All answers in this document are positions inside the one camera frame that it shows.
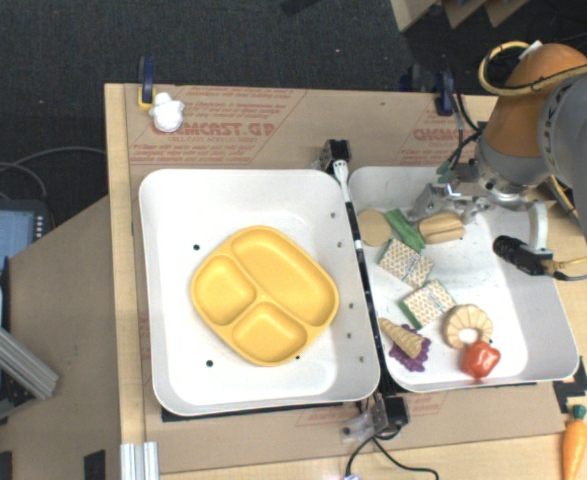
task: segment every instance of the toy donut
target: toy donut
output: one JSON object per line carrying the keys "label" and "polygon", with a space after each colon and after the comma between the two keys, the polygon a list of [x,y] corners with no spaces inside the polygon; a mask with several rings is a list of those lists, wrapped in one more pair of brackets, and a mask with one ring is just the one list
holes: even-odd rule
{"label": "toy donut", "polygon": [[464,347],[465,343],[460,339],[462,329],[477,330],[478,340],[488,343],[493,335],[493,322],[473,304],[455,306],[448,311],[444,324],[444,339],[451,347]]}

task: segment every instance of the toy pepper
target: toy pepper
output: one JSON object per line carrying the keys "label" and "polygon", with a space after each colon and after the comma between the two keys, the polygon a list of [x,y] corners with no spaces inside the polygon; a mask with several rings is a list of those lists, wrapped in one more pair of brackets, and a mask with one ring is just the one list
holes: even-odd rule
{"label": "toy pepper", "polygon": [[495,365],[500,362],[500,358],[498,349],[491,347],[485,341],[475,341],[466,348],[462,359],[462,371],[471,377],[481,379],[491,373]]}

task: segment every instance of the toy bread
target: toy bread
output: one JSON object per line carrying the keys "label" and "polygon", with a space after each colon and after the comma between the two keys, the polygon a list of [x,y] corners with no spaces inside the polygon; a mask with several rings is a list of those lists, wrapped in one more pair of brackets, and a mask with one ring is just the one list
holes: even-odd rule
{"label": "toy bread", "polygon": [[357,221],[365,244],[377,247],[391,238],[393,230],[382,212],[367,208],[357,214]]}
{"label": "toy bread", "polygon": [[436,213],[420,221],[418,229],[427,244],[459,240],[464,236],[464,224],[455,212]]}

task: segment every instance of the gray carpet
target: gray carpet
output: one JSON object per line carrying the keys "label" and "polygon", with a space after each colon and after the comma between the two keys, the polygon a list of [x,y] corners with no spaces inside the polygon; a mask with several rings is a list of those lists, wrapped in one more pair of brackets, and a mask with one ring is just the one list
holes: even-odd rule
{"label": "gray carpet", "polygon": [[[153,55],[157,82],[398,90],[414,64],[453,69],[483,94],[476,70],[504,41],[548,42],[587,30],[587,0],[532,0],[493,28],[483,10],[452,30],[434,8],[405,33],[389,0],[0,0],[0,161],[48,148],[104,148],[103,84],[137,81]],[[587,37],[572,40],[587,54]],[[104,158],[60,153],[28,164],[61,223],[106,194]],[[38,197],[19,172],[12,198]]]}

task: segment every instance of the carrot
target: carrot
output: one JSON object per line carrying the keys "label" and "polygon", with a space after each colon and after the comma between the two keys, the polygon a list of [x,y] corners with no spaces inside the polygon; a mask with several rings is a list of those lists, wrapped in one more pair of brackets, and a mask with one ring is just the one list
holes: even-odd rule
{"label": "carrot", "polygon": [[586,450],[587,424],[584,422],[586,407],[573,406],[573,419],[566,424],[562,449],[564,480],[575,480]]}

